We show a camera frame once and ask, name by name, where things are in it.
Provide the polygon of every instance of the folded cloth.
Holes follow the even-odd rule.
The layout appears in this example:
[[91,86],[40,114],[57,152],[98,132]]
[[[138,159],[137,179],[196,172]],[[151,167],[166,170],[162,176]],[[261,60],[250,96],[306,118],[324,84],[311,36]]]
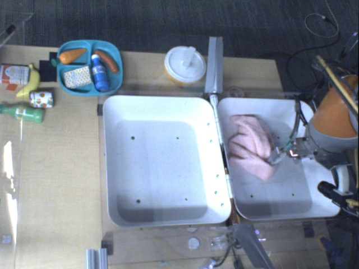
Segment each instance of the folded cloth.
[[228,142],[231,151],[229,164],[267,180],[276,169],[265,161],[273,149],[268,127],[261,119],[248,115],[233,115],[230,119],[238,125],[238,134]]

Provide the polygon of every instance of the wooden table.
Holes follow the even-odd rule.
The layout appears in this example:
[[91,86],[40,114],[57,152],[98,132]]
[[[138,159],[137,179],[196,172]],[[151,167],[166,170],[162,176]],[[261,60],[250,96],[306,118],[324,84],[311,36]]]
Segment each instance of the wooden table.
[[[56,51],[57,48],[5,46],[0,50],[0,61],[33,63],[38,68],[40,60],[47,60],[49,52]],[[120,94],[153,91],[186,94],[165,77],[164,54],[121,52],[121,56],[124,79]],[[249,92],[282,92],[274,61],[225,58],[223,69],[225,87],[237,86]],[[204,256],[194,251],[190,255],[180,252],[182,229],[141,233],[140,230],[117,230],[108,223],[108,216],[103,213],[105,204],[102,204],[105,195],[102,119],[97,116],[97,106],[103,98],[70,95],[55,82],[42,82],[40,87],[53,91],[55,105],[46,109],[42,124],[23,124],[22,141],[19,123],[11,120],[11,125],[17,126],[9,126],[11,118],[0,116],[0,146],[13,140],[15,169],[21,173],[16,268],[84,268],[86,250],[99,249],[104,235],[116,235],[116,232],[126,239],[126,260],[118,261],[118,265],[113,261],[110,268],[158,268],[162,259],[173,260],[171,268],[199,267],[203,262],[199,257]],[[0,84],[0,103],[18,103],[15,94],[4,88]],[[158,254],[157,246],[163,243],[156,242],[166,236],[179,240],[174,246],[176,254],[166,249],[162,251],[165,253]],[[139,244],[142,244],[141,250],[136,252]],[[143,244],[150,247],[145,252]],[[11,251],[6,250],[0,247],[0,256],[9,256]],[[8,268],[8,261],[0,258],[0,267]],[[149,261],[152,263],[132,267],[123,264]]]

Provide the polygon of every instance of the banana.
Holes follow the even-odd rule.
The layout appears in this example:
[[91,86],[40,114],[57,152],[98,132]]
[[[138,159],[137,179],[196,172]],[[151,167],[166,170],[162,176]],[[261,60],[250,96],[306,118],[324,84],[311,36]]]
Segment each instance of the banana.
[[31,91],[35,91],[40,85],[40,73],[34,68],[33,64],[29,64],[30,79],[25,87],[16,94],[17,98],[28,98]]

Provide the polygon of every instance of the gray carpet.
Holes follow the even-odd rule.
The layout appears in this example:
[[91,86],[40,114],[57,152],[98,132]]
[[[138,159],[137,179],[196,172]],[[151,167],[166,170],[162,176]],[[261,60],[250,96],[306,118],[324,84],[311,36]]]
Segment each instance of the gray carpet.
[[[321,38],[305,28],[310,13],[334,19],[325,0],[0,0],[0,17],[6,13],[33,12],[26,24],[26,44],[58,47],[74,39],[100,39],[119,50],[165,53],[177,45],[192,45],[202,54],[208,51],[208,37],[222,36],[224,55],[264,57],[277,60],[286,90],[312,90],[317,77],[310,60],[321,54],[335,59],[350,36],[358,31],[358,0],[328,0],[338,21],[336,44],[306,51],[291,61],[289,54],[335,41]],[[335,27],[317,16],[307,20],[321,35],[335,33]],[[342,62],[357,69],[358,47]]]

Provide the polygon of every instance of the blue plate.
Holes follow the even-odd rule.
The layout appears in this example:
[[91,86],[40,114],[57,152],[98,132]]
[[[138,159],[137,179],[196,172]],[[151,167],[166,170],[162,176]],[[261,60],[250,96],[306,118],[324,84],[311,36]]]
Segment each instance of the blue plate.
[[[57,65],[57,77],[58,82],[61,87],[73,95],[81,95],[81,96],[106,96],[114,94],[122,85],[123,81],[123,66],[122,66],[122,59],[117,47],[109,42],[106,41],[99,41],[99,40],[75,40],[69,41],[61,45],[57,52],[57,57],[64,51],[73,50],[78,48],[86,48],[87,51],[82,54],[78,59],[74,60],[71,64],[58,64]],[[114,62],[117,64],[118,72],[112,73],[108,66],[103,63],[104,67],[106,68],[107,79],[109,82],[109,90],[106,92],[100,92],[96,90],[94,83],[77,87],[75,89],[69,89],[65,86],[65,81],[63,78],[63,74],[67,71],[71,71],[73,69],[89,66],[90,71],[92,68],[91,65],[91,55],[95,50],[101,50],[108,54]]]

